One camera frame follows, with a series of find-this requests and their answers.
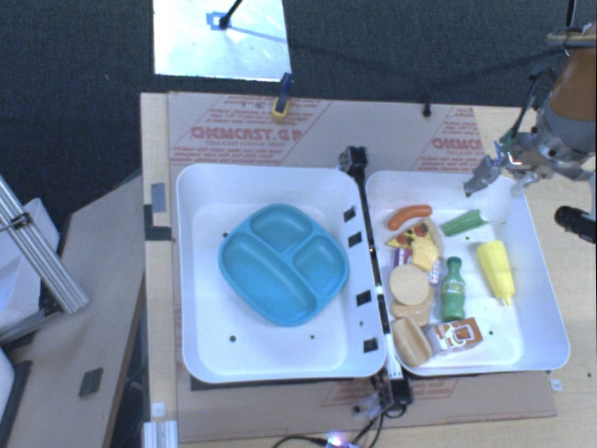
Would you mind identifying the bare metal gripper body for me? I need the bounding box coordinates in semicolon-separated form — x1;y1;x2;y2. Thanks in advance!
499;131;597;182

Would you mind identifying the green celery stick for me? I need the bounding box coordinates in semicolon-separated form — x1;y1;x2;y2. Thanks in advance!
438;208;489;238

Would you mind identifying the orange sausage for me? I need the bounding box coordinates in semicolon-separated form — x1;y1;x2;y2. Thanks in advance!
386;203;434;232

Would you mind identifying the yellow mustard bottle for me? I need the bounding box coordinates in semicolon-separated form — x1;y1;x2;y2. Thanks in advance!
475;239;517;308

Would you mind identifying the yellow square cracker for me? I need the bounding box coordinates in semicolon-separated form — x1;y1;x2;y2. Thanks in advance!
410;239;440;273

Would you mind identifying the yellow pizza slice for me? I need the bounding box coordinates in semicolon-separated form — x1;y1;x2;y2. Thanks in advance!
384;222;431;252

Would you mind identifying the brown cardboard board red print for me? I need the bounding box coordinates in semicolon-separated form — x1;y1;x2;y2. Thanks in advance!
166;91;559;443

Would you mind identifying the white plastic tray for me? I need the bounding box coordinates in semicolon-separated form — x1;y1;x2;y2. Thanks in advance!
365;170;572;378
175;162;389;385

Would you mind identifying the green bottle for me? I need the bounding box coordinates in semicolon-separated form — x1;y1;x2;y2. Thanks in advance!
439;256;467;324

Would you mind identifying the tan round biscuit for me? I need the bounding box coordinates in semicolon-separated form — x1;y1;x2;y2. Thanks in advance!
388;263;430;307
390;289;436;329

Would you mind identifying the thin black and white rod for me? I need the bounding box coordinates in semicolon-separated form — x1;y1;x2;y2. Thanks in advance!
353;164;402;384

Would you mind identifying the orange and white carton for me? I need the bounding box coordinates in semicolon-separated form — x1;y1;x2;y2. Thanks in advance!
424;316;485;356

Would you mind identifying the tan bread bun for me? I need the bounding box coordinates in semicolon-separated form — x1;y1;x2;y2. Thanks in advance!
390;315;434;370

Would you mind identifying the blue divided plate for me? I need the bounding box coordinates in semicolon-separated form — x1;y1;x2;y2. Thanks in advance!
217;203;352;329

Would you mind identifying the black block with thin wires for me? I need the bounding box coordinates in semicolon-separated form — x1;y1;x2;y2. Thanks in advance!
369;374;414;411
338;145;370;175

